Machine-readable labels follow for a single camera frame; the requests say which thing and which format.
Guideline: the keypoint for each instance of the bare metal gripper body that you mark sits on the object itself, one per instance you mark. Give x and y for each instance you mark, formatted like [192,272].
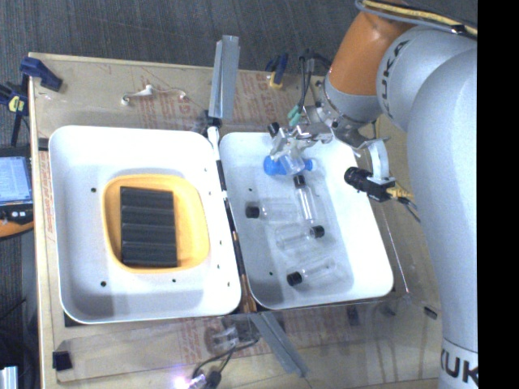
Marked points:
[318,126]

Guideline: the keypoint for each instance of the black ribbed foam block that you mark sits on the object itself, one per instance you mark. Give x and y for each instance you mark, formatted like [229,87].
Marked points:
[148,227]

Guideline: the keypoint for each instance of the black cylinder on white bracket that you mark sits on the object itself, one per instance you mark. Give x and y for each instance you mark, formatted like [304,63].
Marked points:
[367,184]

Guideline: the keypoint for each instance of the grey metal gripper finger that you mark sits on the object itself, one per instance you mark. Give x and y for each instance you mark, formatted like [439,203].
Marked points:
[301,144]
[280,146]

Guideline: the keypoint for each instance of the white curved strip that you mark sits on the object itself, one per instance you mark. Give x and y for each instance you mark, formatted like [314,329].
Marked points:
[140,92]

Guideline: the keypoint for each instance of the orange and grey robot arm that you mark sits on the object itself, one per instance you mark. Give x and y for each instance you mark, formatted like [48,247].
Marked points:
[438,136]

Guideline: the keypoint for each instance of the white plastic tray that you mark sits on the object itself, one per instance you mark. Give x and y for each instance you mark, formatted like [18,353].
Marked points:
[357,249]
[81,237]

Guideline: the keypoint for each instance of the blue rounded plastic object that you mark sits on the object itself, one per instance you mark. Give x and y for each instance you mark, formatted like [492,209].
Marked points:
[271,167]

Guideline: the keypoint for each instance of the brown cardboard board red print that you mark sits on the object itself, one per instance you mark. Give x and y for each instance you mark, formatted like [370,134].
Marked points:
[101,91]

